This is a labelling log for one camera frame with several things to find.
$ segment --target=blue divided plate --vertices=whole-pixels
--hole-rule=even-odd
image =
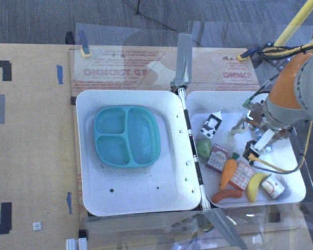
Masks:
[[[94,120],[99,158],[121,168],[145,167],[160,155],[160,135],[153,113],[140,106],[109,106]]]

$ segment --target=banana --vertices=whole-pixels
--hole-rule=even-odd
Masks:
[[[263,172],[256,172],[249,180],[246,193],[249,201],[255,202],[257,191],[259,189],[260,183],[268,177],[270,174]]]

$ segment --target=sausage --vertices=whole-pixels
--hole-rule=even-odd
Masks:
[[[233,197],[233,198],[240,198],[243,194],[243,191],[237,190],[237,189],[226,189],[226,190],[221,190],[217,193],[215,193],[212,197],[212,202],[218,203],[220,200],[228,197]]]

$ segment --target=tin can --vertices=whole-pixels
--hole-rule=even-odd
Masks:
[[[273,199],[278,198],[285,190],[283,184],[271,174],[262,183],[261,186]]]

